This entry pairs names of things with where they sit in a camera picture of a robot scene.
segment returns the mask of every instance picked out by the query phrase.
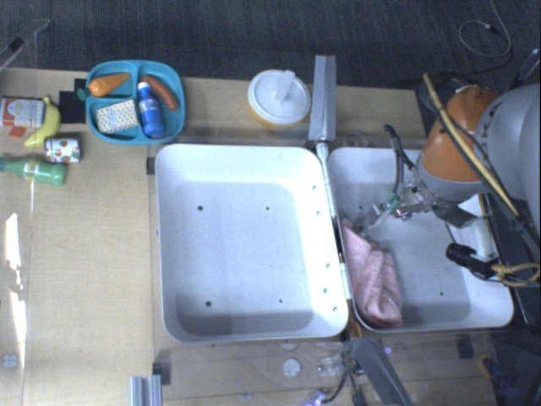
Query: toy carrot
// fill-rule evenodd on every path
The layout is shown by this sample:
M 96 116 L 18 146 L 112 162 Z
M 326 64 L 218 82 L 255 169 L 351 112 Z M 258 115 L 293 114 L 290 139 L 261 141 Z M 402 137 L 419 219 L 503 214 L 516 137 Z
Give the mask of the toy carrot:
M 109 74 L 94 78 L 88 84 L 86 89 L 79 89 L 77 91 L 77 96 L 81 101 L 84 101 L 89 95 L 97 97 L 106 96 L 119 87 L 129 77 L 129 73 L 120 72 L 118 74 Z

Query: wooden table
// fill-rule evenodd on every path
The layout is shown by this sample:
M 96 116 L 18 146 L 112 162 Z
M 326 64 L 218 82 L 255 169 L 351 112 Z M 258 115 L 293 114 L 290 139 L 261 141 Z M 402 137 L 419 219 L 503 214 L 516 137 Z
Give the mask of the wooden table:
M 3 96 L 51 96 L 73 89 L 86 73 L 8 69 Z M 308 123 L 285 133 L 262 129 L 249 114 L 248 82 L 183 79 L 186 126 L 178 141 L 301 145 Z M 338 87 L 338 142 L 361 132 L 373 146 L 388 146 L 383 123 L 392 124 L 406 147 L 423 144 L 424 129 L 411 91 Z M 21 156 L 21 140 L 0 127 L 2 154 Z M 24 404 L 120 405 L 128 402 L 131 376 L 149 376 L 163 354 L 177 362 L 166 404 L 300 404 L 318 378 L 318 359 L 339 343 L 188 347 L 164 335 L 156 272 L 156 213 L 146 163 L 156 148 L 113 145 L 83 124 L 63 124 L 80 138 L 82 161 L 68 167 L 55 188 L 0 174 L 0 221 L 19 216 L 23 272 L 30 275 Z M 2 297 L 0 311 L 9 308 Z M 0 320 L 9 315 L 0 313 Z M 0 338 L 12 338 L 0 326 Z M 487 334 L 471 336 L 476 355 L 490 353 Z M 2 351 L 15 348 L 5 343 Z M 475 359 L 459 359 L 456 336 L 388 337 L 391 361 L 414 400 L 433 404 L 495 404 L 490 382 Z M 298 356 L 298 379 L 283 374 L 283 358 Z M 366 378 L 359 379 L 370 404 L 380 404 Z M 20 375 L 0 370 L 0 392 L 20 404 Z M 351 404 L 349 388 L 333 404 Z

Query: toy can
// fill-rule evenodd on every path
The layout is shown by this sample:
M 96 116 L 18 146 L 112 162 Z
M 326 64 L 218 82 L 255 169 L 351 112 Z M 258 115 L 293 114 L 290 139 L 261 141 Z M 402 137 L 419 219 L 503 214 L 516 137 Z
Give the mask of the toy can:
M 71 138 L 46 139 L 45 158 L 49 162 L 79 162 L 81 159 L 79 141 Z

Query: green bottle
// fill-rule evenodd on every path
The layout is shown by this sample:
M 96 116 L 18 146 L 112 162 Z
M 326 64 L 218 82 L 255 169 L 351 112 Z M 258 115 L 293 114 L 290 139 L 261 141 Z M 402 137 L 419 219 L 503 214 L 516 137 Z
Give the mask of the green bottle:
M 66 178 L 64 164 L 51 164 L 45 161 L 20 159 L 10 161 L 0 158 L 0 172 L 11 172 L 26 180 L 35 180 L 44 184 L 60 186 Z

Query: small box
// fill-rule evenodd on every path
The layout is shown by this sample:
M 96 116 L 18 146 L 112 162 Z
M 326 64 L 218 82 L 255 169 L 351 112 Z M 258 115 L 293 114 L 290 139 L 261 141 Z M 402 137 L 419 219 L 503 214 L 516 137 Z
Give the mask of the small box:
M 103 134 L 114 134 L 139 125 L 135 101 L 117 102 L 96 110 L 97 126 Z
M 0 126 L 39 128 L 43 125 L 45 104 L 39 99 L 2 98 Z

